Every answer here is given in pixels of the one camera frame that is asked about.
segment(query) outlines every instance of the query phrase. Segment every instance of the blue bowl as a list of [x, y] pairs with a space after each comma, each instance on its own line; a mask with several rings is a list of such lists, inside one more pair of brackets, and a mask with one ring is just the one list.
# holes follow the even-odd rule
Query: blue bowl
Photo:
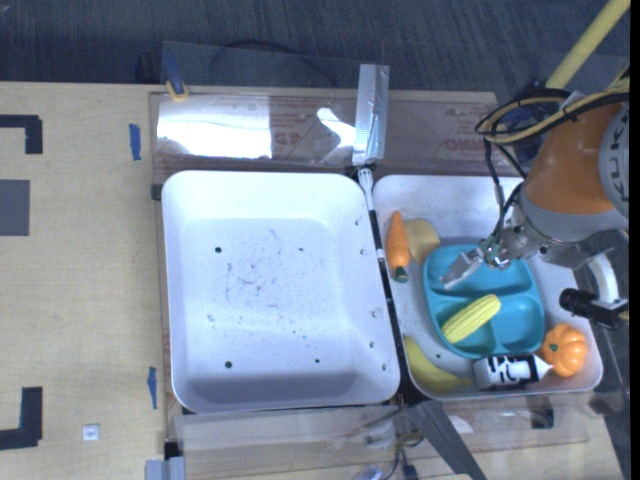
[[[440, 277], [463, 251], [476, 245], [452, 245], [433, 251], [424, 264], [423, 280], [431, 321], [442, 343], [468, 359], [494, 355], [522, 355], [540, 348], [545, 334], [545, 316], [540, 293], [527, 263], [514, 260], [505, 270], [483, 264], [472, 275], [445, 290]], [[452, 344], [442, 334], [442, 325], [456, 312], [479, 297], [493, 293], [500, 311], [464, 340]]]

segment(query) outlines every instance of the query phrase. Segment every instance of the orange carrot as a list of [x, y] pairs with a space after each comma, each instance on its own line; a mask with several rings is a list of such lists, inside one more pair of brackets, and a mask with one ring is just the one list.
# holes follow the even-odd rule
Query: orange carrot
[[391, 267], [391, 276], [399, 283], [406, 283], [409, 280], [406, 268], [411, 261], [411, 252], [402, 215], [398, 211], [394, 212], [391, 217], [386, 253], [387, 262]]

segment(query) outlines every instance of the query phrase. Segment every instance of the toy pumpkin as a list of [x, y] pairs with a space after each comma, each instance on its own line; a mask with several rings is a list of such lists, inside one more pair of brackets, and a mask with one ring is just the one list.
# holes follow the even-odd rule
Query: toy pumpkin
[[545, 336], [540, 355], [561, 377], [571, 377], [584, 366], [589, 351], [584, 334], [562, 322]]

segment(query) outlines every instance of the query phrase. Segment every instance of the beige tabletop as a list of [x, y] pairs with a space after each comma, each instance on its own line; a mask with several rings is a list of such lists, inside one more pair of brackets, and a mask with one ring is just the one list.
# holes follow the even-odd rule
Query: beige tabletop
[[[43, 388], [44, 414], [37, 447], [0, 451], [0, 478], [141, 479], [145, 461], [163, 456], [149, 104], [160, 90], [0, 83], [0, 114], [38, 115], [44, 126], [41, 155], [25, 154], [24, 130], [0, 128], [0, 179], [30, 180], [29, 236], [0, 236], [0, 430], [19, 426], [23, 387]], [[137, 161], [130, 124], [141, 131]], [[622, 478], [604, 421], [580, 411], [572, 417], [582, 429], [577, 442], [541, 439], [475, 458], [490, 479]], [[86, 425], [99, 426], [98, 439], [83, 438]], [[420, 478], [451, 475], [438, 457], [415, 464]], [[261, 478], [347, 479], [358, 469]]]

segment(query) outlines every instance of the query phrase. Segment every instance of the yellow corn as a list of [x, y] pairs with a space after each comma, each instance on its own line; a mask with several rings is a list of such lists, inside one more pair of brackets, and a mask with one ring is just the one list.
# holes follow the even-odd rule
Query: yellow corn
[[449, 343], [457, 343], [493, 318], [500, 305], [500, 299], [492, 293], [480, 297], [449, 317], [442, 326], [442, 334]]

